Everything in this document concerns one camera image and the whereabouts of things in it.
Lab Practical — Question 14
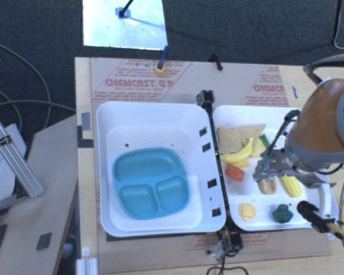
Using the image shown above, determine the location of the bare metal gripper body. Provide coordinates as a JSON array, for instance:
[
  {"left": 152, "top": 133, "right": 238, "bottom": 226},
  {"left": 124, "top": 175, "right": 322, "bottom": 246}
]
[{"left": 264, "top": 149, "right": 298, "bottom": 176}]

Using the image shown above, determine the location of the tan sausage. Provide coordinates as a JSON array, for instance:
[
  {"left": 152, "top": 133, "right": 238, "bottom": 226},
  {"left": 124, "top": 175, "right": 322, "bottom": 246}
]
[{"left": 257, "top": 177, "right": 277, "bottom": 195}]

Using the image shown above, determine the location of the yellow corn cob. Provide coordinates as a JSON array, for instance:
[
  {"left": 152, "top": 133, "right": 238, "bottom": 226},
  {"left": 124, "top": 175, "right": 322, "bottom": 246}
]
[{"left": 280, "top": 174, "right": 303, "bottom": 198}]

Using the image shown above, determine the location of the yellow toy food piece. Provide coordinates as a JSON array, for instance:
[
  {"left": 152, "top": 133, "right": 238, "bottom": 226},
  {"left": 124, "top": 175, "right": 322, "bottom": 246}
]
[{"left": 232, "top": 157, "right": 250, "bottom": 169}]

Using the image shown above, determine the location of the white plastic tray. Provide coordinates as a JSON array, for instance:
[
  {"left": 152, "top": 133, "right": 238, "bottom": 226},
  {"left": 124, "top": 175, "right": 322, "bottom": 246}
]
[
  {"left": 96, "top": 101, "right": 228, "bottom": 238},
  {"left": 212, "top": 105, "right": 340, "bottom": 232}
]

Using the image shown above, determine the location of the pale yellow wedge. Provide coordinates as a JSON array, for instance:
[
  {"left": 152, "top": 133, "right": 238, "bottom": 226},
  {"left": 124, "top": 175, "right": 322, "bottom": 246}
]
[{"left": 250, "top": 139, "right": 266, "bottom": 158}]

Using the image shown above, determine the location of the orange carrot piece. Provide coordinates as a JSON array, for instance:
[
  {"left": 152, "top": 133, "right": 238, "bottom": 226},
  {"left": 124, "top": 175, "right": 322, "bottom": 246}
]
[{"left": 225, "top": 163, "right": 245, "bottom": 182}]

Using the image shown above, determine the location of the green vegetable stick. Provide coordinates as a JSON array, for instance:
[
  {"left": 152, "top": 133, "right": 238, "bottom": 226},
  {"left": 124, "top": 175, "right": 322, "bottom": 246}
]
[{"left": 259, "top": 134, "right": 272, "bottom": 149}]

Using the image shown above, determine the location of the yellow banana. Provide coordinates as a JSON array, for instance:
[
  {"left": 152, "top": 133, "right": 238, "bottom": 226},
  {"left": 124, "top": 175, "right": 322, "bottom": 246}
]
[{"left": 220, "top": 137, "right": 255, "bottom": 164}]

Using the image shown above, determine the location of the green broccoli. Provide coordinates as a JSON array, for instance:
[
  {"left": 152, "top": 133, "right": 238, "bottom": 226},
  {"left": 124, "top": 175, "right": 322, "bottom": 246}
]
[{"left": 272, "top": 203, "right": 294, "bottom": 224}]

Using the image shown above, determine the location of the yellow lumpy toy food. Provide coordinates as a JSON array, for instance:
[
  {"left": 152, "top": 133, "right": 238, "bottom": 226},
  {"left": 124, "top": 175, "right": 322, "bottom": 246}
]
[{"left": 237, "top": 202, "right": 257, "bottom": 222}]

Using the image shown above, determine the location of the thin black rod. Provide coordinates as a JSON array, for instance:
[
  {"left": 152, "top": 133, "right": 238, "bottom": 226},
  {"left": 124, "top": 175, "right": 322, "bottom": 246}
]
[{"left": 206, "top": 104, "right": 234, "bottom": 235}]

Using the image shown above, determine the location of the brown bread slice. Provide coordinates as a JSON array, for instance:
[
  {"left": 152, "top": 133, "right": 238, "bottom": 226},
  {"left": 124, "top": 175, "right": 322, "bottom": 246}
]
[{"left": 217, "top": 127, "right": 243, "bottom": 155}]

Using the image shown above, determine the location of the blue divided plate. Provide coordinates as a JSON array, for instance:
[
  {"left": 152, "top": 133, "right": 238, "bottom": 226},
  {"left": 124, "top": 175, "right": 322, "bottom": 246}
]
[{"left": 111, "top": 147, "right": 191, "bottom": 221}]

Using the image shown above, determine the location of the brown cardboard board red print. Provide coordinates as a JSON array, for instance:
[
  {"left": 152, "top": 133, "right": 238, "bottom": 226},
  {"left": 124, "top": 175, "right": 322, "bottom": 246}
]
[{"left": 89, "top": 57, "right": 333, "bottom": 274}]

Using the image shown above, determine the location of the black cylinder on white bracket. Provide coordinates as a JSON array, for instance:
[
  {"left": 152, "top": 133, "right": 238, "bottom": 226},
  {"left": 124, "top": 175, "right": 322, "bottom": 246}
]
[{"left": 296, "top": 179, "right": 338, "bottom": 234}]

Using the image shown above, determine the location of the black block with thin wires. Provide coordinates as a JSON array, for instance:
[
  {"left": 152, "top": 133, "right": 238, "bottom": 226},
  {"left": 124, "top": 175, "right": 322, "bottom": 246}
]
[
  {"left": 196, "top": 89, "right": 216, "bottom": 107},
  {"left": 205, "top": 228, "right": 244, "bottom": 260}
]

